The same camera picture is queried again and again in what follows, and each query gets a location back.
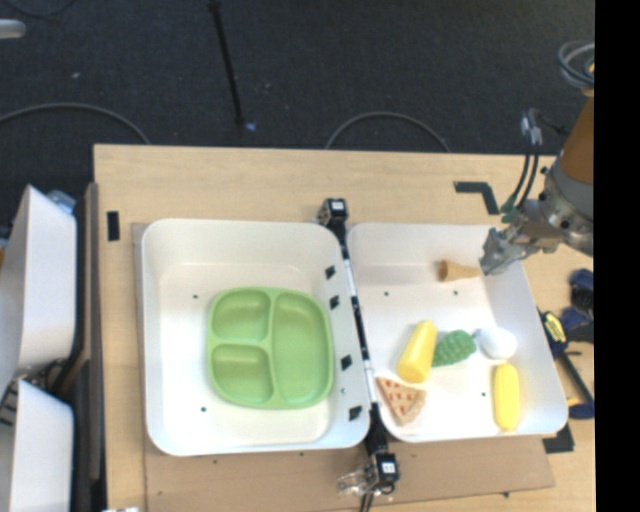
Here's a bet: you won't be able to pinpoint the yellow squeeze bottle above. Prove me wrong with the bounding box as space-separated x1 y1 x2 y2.
396 319 439 385

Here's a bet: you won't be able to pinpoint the green divided plate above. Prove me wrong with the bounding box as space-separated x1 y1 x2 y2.
205 285 336 411

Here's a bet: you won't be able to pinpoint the thin black and white rod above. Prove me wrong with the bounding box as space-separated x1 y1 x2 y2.
331 219 389 455

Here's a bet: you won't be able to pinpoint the pizza slice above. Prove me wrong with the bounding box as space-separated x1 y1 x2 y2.
375 375 428 428

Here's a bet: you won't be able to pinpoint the green grapes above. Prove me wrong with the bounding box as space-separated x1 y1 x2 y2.
431 328 479 369

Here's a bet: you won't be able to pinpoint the white plastic tray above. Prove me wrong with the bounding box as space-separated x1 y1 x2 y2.
140 217 373 458
345 221 571 445

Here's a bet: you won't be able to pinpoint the white egg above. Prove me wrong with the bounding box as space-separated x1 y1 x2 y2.
477 326 518 361

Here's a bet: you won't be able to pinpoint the tan ice cream cone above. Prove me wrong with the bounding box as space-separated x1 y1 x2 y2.
437 259 484 283

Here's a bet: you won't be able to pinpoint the yellow corn cob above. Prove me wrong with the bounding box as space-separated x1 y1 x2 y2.
492 362 522 432

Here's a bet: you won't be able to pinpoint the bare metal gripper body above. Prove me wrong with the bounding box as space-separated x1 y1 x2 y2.
503 198 596 257

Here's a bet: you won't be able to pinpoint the black block with wires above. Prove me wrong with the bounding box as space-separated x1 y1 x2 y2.
370 451 401 485
317 197 349 227

